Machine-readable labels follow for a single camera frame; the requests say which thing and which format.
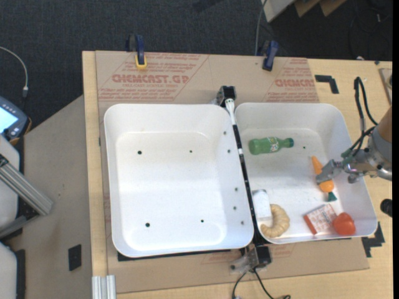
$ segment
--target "green bottle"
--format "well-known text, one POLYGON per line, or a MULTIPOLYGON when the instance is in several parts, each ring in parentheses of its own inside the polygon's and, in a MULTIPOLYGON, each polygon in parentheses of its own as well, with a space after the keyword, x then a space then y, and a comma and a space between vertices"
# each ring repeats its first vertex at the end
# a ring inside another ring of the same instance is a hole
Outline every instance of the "green bottle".
POLYGON ((252 155, 258 155, 261 153, 275 153, 281 148, 293 147, 294 140, 292 138, 286 138, 284 140, 277 137, 266 137, 262 139, 253 139, 249 141, 249 151, 252 155))

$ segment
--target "toy carrot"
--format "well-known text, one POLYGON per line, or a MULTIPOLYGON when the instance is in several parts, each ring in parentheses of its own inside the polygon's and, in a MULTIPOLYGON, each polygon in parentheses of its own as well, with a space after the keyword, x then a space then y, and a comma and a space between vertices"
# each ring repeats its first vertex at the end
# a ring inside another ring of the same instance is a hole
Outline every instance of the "toy carrot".
MULTIPOLYGON (((323 168, 322 163, 320 163, 320 161, 316 158, 316 156, 312 156, 312 163, 316 175, 319 175, 322 172, 323 168)), ((337 200, 336 196, 332 192, 332 190, 334 189, 334 182, 332 181, 332 179, 320 183, 319 187, 323 192, 327 192, 329 194, 329 202, 337 200)))

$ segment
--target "toy tomato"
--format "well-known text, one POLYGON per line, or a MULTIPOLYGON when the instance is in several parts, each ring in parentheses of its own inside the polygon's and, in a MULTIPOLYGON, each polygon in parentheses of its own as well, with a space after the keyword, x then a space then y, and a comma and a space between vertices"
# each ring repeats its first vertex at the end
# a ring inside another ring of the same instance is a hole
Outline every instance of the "toy tomato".
POLYGON ((332 225, 335 231, 340 235, 353 235, 356 231, 355 222, 346 212, 341 212, 332 221, 332 225))

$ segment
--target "dark floor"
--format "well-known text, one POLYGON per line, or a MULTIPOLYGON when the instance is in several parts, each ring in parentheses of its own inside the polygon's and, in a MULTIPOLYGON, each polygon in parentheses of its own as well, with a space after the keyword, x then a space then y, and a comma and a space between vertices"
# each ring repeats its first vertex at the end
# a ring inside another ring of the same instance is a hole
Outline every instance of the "dark floor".
MULTIPOLYGON (((82 94, 83 50, 124 50, 129 33, 144 36, 146 51, 253 55, 262 1, 201 2, 0 0, 0 46, 27 65, 33 126, 82 94)), ((259 43, 278 41, 280 56, 392 60, 392 14, 393 0, 349 0, 329 17, 316 6, 299 18, 290 6, 263 17, 259 43)), ((0 96, 20 104, 23 85, 20 63, 0 50, 0 96)))

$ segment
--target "croissant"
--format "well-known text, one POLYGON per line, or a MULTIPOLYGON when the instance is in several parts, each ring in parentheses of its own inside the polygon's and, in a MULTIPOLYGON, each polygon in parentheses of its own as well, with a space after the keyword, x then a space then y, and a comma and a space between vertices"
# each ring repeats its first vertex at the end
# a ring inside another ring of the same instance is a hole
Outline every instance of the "croissant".
POLYGON ((289 217, 286 211, 277 204, 271 204, 270 210, 273 216, 273 225, 269 227, 261 224, 261 232, 266 237, 279 237, 289 228, 289 217))

